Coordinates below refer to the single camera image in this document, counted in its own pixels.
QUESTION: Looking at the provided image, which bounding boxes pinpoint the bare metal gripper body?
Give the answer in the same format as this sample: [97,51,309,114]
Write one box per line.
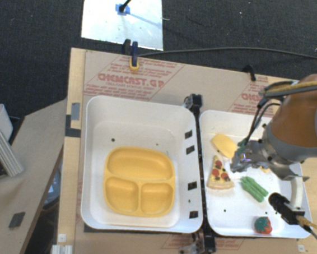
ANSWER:
[242,138,313,183]

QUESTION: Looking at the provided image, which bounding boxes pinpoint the toy pizza slice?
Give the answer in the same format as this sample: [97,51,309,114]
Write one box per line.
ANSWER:
[206,154,239,192]

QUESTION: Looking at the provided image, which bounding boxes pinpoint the yellow toy bread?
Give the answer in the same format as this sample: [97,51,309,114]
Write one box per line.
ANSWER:
[209,132,240,159]

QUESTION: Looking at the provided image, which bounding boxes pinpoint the green toy beans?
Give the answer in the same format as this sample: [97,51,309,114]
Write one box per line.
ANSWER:
[237,175,271,204]

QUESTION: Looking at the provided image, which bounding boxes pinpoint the thin black rod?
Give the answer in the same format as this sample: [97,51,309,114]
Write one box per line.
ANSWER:
[180,106,225,238]

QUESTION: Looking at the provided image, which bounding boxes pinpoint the white plastic tray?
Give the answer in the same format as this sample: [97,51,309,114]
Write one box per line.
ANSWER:
[187,108,317,246]
[73,93,216,241]

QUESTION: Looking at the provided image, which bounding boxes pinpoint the red and green toy strawberry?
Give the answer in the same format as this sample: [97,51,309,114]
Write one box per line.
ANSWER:
[253,214,274,236]

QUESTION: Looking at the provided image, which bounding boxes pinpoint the brown cardboard board red print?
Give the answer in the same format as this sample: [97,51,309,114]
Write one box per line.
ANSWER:
[64,49,317,254]

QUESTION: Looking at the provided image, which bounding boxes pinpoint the yellow divided plate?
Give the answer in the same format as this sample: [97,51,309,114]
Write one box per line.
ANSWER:
[99,143,180,221]

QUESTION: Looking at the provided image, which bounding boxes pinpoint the black cylinder on white bracket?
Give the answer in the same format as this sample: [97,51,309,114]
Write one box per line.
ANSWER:
[265,173,310,227]

